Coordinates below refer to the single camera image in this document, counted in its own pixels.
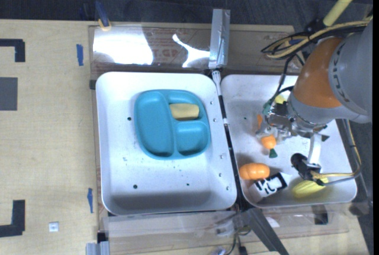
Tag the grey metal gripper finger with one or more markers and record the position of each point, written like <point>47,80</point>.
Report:
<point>282,135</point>
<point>261,130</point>

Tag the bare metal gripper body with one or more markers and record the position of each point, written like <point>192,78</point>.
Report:
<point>281,119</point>

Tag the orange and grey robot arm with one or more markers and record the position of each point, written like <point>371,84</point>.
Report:
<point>334,79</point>

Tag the orange carrot with green top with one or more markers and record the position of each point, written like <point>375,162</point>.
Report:
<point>269,142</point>

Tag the white plastic tray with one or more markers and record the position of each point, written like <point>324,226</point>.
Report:
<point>165,182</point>
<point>251,94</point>

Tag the orange toy pumpkin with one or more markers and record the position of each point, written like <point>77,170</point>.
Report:
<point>254,171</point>

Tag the white cube with black print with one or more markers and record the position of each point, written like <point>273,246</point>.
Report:
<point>271,184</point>

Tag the yellow toy corn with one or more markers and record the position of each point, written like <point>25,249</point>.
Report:
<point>306,188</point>

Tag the blue divided plate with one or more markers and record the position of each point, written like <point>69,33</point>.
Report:
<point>154,126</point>

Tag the black cylinder on white bracket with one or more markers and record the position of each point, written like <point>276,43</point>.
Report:
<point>305,163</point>

